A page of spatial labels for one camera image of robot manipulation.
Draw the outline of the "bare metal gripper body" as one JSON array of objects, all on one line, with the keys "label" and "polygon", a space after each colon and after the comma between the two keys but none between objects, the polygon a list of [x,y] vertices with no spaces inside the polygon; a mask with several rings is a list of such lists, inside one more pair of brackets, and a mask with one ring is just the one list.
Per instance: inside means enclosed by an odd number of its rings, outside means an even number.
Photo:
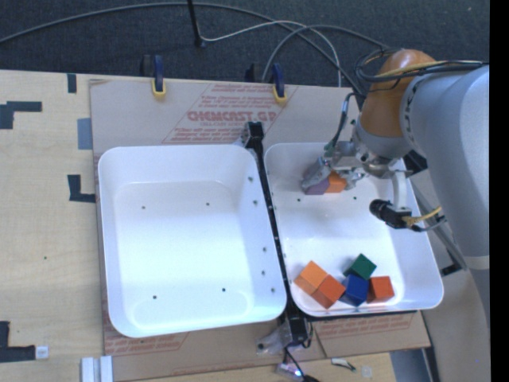
[{"label": "bare metal gripper body", "polygon": [[324,158],[332,170],[355,170],[380,179],[393,174],[390,169],[402,157],[402,140],[375,140],[373,143],[339,141],[324,147]]}]

